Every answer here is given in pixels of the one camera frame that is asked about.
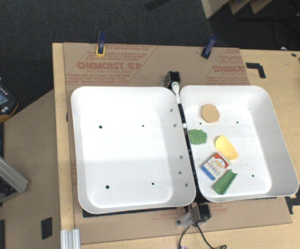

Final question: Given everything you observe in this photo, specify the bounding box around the green bumpy round toy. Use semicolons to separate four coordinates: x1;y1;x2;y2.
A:
188;129;208;146

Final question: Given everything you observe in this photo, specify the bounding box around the thin black and white rod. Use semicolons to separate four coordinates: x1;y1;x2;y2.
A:
171;81;201;204

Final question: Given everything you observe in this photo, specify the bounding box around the brown cardboard board red print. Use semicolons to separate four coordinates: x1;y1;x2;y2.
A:
63;42;293;245

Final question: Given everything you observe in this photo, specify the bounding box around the green toy vegetable piece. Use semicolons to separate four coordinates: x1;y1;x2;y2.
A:
213;169;238;195

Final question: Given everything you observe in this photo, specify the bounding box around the white plastic tray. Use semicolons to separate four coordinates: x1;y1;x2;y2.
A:
70;86;197;215
179;85;299;203

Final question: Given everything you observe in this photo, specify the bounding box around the tan round biscuit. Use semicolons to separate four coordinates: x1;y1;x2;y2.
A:
201;104;221;124

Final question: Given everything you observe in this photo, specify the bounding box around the red blue white small carton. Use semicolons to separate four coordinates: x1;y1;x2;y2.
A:
201;152;230;181

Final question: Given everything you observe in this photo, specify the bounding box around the yellow half-round slice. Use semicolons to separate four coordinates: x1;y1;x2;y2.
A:
214;135;239;162

